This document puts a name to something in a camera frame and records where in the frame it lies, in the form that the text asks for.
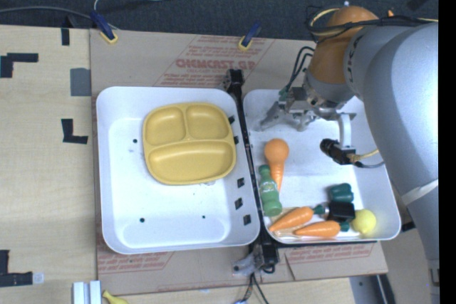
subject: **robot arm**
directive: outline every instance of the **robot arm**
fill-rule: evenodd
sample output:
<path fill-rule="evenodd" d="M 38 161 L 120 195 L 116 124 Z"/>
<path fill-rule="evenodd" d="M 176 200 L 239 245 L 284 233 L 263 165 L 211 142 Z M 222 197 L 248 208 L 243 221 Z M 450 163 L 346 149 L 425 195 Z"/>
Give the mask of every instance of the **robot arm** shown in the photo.
<path fill-rule="evenodd" d="M 317 18 L 311 22 L 320 38 L 303 85 L 287 85 L 276 114 L 270 112 L 275 120 L 280 112 L 300 115 L 305 125 L 316 117 L 337 120 L 354 95 L 364 102 L 388 176 L 423 241 L 432 302 L 439 303 L 438 23 L 379 20 L 353 6 L 331 11 L 326 27 L 313 27 Z M 343 148 L 331 140 L 321 145 L 338 163 L 353 152 Z"/>
<path fill-rule="evenodd" d="M 395 35 L 372 47 L 388 32 L 388 38 Z M 390 180 L 418 228 L 434 303 L 440 292 L 437 45 L 437 23 L 401 31 L 364 28 L 344 59 L 347 81 L 364 102 Z"/>

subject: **yellow divided plate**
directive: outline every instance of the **yellow divided plate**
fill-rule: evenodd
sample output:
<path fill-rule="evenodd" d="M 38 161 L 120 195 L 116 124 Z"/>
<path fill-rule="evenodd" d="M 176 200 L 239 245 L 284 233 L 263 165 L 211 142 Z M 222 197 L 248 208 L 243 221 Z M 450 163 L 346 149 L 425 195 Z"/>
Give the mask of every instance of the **yellow divided plate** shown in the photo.
<path fill-rule="evenodd" d="M 209 103 L 171 104 L 153 110 L 142 125 L 142 143 L 149 172 L 163 184 L 217 180 L 236 163 L 228 118 Z"/>

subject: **yellow object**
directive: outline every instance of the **yellow object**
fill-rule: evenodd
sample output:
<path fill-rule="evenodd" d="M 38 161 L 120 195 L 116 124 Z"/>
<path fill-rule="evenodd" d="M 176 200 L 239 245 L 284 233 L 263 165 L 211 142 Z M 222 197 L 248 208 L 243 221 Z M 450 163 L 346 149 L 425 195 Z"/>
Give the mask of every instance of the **yellow object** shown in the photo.
<path fill-rule="evenodd" d="M 210 182 L 226 176 L 236 163 L 228 118 L 209 103 L 153 110 L 142 125 L 142 142 L 147 168 L 163 184 Z"/>
<path fill-rule="evenodd" d="M 285 160 L 289 153 L 287 143 L 280 138 L 270 140 L 264 147 L 264 156 L 271 170 L 271 177 L 276 182 L 279 191 L 284 177 Z"/>
<path fill-rule="evenodd" d="M 114 32 L 113 32 L 113 35 L 114 35 L 113 39 L 109 39 L 103 32 L 100 32 L 100 35 L 105 39 L 106 42 L 108 42 L 111 45 L 116 43 L 118 41 L 118 39 L 119 39 L 118 35 L 115 34 Z"/>
<path fill-rule="evenodd" d="M 353 229 L 361 234 L 371 232 L 377 225 L 375 214 L 369 209 L 355 211 L 355 219 L 351 221 Z"/>
<path fill-rule="evenodd" d="M 355 153 L 349 153 L 347 154 L 347 157 L 350 159 L 351 162 L 357 162 L 361 161 L 362 159 L 367 159 L 368 157 L 372 157 L 375 154 L 378 154 L 380 151 L 378 151 L 378 148 L 373 150 L 372 152 L 365 153 L 365 154 L 355 154 Z"/>
<path fill-rule="evenodd" d="M 242 41 L 245 39 L 245 36 L 242 36 L 241 39 L 239 40 L 237 44 L 237 48 L 241 51 L 247 51 L 250 48 L 250 45 L 252 44 L 252 41 L 250 41 L 247 46 L 242 45 Z"/>
<path fill-rule="evenodd" d="M 109 294 L 108 291 L 103 291 L 103 297 L 108 299 L 108 302 L 110 304 L 128 304 L 128 301 L 126 301 L 125 299 L 122 299 L 122 298 L 117 298 L 116 296 L 112 296 L 111 294 Z"/>

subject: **wooden table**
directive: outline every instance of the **wooden table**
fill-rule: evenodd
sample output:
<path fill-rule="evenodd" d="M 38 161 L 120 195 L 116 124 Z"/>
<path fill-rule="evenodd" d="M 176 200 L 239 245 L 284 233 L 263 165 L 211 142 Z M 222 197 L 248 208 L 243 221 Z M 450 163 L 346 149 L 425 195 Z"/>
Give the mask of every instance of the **wooden table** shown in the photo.
<path fill-rule="evenodd" d="M 96 280 L 91 98 L 71 96 L 70 70 L 90 68 L 89 32 L 0 26 L 0 56 L 38 53 L 0 78 L 0 249 L 9 272 L 42 272 L 38 285 L 0 288 L 0 303 L 70 303 L 75 281 Z M 87 144 L 64 143 L 62 119 Z M 130 295 L 129 303 L 234 303 L 245 287 Z M 354 303 L 348 278 L 267 284 L 270 303 Z M 249 303 L 261 303 L 254 290 Z"/>

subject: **blue clamp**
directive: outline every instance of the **blue clamp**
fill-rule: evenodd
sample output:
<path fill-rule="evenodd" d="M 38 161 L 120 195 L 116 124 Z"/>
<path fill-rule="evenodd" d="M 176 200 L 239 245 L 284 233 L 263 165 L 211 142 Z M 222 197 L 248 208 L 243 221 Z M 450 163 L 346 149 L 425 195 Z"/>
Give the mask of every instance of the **blue clamp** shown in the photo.
<path fill-rule="evenodd" d="M 239 43 L 237 44 L 238 49 L 241 51 L 247 51 L 252 44 L 253 37 L 257 37 L 260 32 L 261 24 L 256 21 L 255 24 L 250 28 L 250 31 L 248 31 L 247 34 L 239 40 Z"/>
<path fill-rule="evenodd" d="M 103 18 L 102 15 L 98 14 L 96 11 L 91 11 L 90 19 L 97 25 L 97 27 L 101 30 L 100 35 L 108 42 L 108 43 L 115 43 L 119 39 L 117 35 L 113 32 L 110 25 Z"/>

